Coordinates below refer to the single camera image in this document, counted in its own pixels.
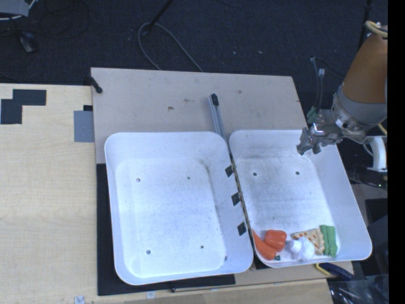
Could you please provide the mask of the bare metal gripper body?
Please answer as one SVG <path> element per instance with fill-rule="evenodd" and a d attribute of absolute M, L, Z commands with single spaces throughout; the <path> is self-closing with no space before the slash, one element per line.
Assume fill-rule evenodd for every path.
<path fill-rule="evenodd" d="M 302 129 L 300 143 L 325 147 L 340 143 L 343 138 L 362 144 L 370 125 L 359 122 L 344 110 L 310 110 L 307 117 L 309 127 Z"/>

